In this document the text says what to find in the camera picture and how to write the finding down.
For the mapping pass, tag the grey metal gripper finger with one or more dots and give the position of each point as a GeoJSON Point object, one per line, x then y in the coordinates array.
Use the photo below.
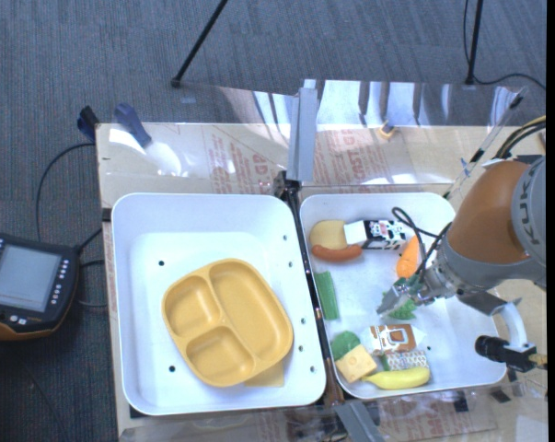
{"type": "Point", "coordinates": [387, 303]}
{"type": "Point", "coordinates": [407, 303]}

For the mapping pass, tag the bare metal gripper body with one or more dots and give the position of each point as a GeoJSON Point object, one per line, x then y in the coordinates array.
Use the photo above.
{"type": "Point", "coordinates": [431, 286]}

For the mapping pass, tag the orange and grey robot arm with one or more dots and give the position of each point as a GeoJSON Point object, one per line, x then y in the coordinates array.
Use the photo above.
{"type": "Point", "coordinates": [484, 228]}

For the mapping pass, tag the green toy lettuce leaf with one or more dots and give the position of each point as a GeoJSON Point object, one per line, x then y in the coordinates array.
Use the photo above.
{"type": "Point", "coordinates": [405, 314]}

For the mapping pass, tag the brown and white carton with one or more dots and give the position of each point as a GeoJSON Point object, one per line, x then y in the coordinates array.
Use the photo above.
{"type": "Point", "coordinates": [392, 336]}

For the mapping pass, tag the orange toy carrot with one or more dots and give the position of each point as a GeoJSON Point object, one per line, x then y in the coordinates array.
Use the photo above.
{"type": "Point", "coordinates": [408, 258]}

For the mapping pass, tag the white plastic tray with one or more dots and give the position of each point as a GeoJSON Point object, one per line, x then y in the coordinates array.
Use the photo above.
{"type": "Point", "coordinates": [452, 339]}
{"type": "Point", "coordinates": [189, 219]}

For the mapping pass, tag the patterned small packet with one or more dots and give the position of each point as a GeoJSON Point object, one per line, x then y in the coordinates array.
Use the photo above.
{"type": "Point", "coordinates": [408, 360]}

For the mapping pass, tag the green toy bean stick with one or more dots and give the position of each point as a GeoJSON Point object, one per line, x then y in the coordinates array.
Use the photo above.
{"type": "Point", "coordinates": [327, 295]}

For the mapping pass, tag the yellow toy cheese wedge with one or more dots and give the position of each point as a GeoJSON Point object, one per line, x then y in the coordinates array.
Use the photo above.
{"type": "Point", "coordinates": [355, 364]}

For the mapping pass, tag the cow print milk carton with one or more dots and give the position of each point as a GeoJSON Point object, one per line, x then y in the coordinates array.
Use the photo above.
{"type": "Point", "coordinates": [378, 233]}

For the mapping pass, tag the orange toy sausage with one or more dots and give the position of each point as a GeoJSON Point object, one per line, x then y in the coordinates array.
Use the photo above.
{"type": "Point", "coordinates": [334, 252]}

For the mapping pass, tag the yellow banana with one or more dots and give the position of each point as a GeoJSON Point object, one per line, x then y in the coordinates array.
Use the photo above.
{"type": "Point", "coordinates": [401, 378]}

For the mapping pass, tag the yellow toy bread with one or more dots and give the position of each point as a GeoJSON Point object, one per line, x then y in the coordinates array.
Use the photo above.
{"type": "Point", "coordinates": [327, 234]}

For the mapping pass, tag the yellow divided plate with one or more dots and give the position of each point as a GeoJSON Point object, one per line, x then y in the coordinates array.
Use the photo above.
{"type": "Point", "coordinates": [240, 311]}

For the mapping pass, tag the brown cardboard board red print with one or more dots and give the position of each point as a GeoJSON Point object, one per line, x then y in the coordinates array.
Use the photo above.
{"type": "Point", "coordinates": [240, 159]}

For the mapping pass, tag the black cylinder on white bracket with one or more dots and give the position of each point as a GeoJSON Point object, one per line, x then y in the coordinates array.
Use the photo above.
{"type": "Point", "coordinates": [507, 350]}

